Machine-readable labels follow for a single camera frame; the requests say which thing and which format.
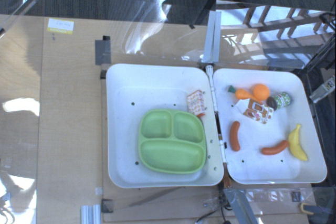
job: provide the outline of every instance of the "yellow label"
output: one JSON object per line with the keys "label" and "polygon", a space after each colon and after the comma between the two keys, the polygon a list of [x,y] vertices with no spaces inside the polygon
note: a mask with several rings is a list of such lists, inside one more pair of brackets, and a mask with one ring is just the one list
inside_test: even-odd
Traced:
{"label": "yellow label", "polygon": [[49,18],[47,31],[72,35],[73,26],[73,21]]}

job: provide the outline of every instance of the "table surface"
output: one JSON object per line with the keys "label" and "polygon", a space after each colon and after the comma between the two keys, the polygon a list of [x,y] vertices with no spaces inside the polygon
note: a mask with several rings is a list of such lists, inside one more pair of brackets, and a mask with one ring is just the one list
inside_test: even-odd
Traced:
{"label": "table surface", "polygon": [[[24,98],[30,102],[29,109],[0,114],[0,168],[14,176],[14,183],[9,180],[12,186],[19,185],[17,178],[31,179],[20,183],[28,198],[18,195],[16,208],[29,208],[27,203],[35,200],[37,188],[37,223],[79,223],[81,206],[100,204],[103,197],[108,198],[107,190],[100,192],[106,184],[102,139],[106,133],[102,124],[102,67],[95,64],[95,40],[111,37],[112,63],[196,66],[190,60],[202,54],[206,35],[205,26],[190,29],[161,23],[65,20],[74,22],[71,35],[48,31],[49,18],[24,16],[0,40],[0,101],[4,104]],[[262,65],[254,68],[265,69]],[[32,103],[36,105],[34,100],[39,103],[39,115],[31,109]],[[286,189],[288,185],[278,187]],[[290,187],[309,189],[310,185]],[[196,194],[192,199],[199,202]],[[116,191],[116,205],[127,195],[122,189]],[[171,198],[165,206],[167,212],[181,211],[183,202]],[[255,209],[265,210],[262,205]],[[260,216],[263,223],[308,223],[306,215],[299,214],[297,203],[287,211],[268,210]],[[199,216],[198,211],[185,217],[177,211],[181,217],[174,218],[175,223],[191,223]],[[237,223],[231,212],[227,214]],[[115,215],[114,222],[141,219],[139,209],[116,210]],[[170,223],[170,216],[161,220],[147,216],[139,223]],[[220,223],[221,216],[216,214],[206,221]]]}

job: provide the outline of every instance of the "white tray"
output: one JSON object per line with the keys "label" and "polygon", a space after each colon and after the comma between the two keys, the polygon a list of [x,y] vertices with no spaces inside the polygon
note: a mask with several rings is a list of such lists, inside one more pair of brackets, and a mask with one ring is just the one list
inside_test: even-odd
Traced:
{"label": "white tray", "polygon": [[[286,91],[292,104],[276,110],[267,124],[261,124],[242,115],[234,106],[235,95],[228,92],[230,85],[249,90],[263,83],[271,95]],[[216,99],[219,110],[223,140],[227,144],[225,156],[231,177],[242,184],[317,183],[325,179],[327,167],[310,113],[306,93],[298,77],[288,72],[219,69],[214,73]],[[238,140],[240,151],[231,150],[228,134],[231,124],[240,122]],[[296,124],[300,129],[300,144],[308,161],[303,162],[285,149],[283,152],[265,156],[262,147],[274,146],[284,139]]]}
{"label": "white tray", "polygon": [[[138,128],[151,109],[187,111],[186,97],[204,91],[207,113],[201,118],[207,159],[193,174],[155,172],[145,167],[138,154]],[[107,72],[108,170],[119,187],[210,186],[223,177],[211,90],[207,75],[190,67],[118,64]]]}

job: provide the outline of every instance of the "label sticker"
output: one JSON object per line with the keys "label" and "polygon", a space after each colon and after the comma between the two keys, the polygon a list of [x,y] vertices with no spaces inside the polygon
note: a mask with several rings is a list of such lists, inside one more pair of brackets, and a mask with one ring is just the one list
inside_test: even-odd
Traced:
{"label": "label sticker", "polygon": [[61,19],[51,19],[49,18],[48,22],[48,32],[57,32],[67,35],[72,35],[74,22],[70,20],[61,20]]}
{"label": "label sticker", "polygon": [[103,195],[103,188],[102,187],[97,187],[96,188],[96,195]]}

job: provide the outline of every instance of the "small can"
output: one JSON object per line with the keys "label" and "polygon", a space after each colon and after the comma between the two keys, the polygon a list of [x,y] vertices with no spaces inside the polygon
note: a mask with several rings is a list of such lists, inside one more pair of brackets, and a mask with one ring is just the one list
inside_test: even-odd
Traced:
{"label": "small can", "polygon": [[290,105],[291,97],[288,93],[282,92],[269,97],[266,101],[267,105],[274,110],[281,109]]}

